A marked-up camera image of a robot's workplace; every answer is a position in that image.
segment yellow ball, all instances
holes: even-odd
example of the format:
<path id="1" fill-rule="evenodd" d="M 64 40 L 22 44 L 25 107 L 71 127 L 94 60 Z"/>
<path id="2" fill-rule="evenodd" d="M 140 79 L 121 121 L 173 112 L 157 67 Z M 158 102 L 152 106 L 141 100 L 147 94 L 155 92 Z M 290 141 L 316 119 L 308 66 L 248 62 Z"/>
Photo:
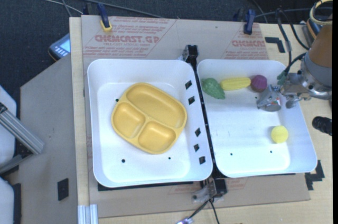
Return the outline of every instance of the yellow ball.
<path id="1" fill-rule="evenodd" d="M 275 126 L 271 131 L 271 138 L 275 143 L 282 143 L 289 137 L 288 130 L 283 125 Z"/>

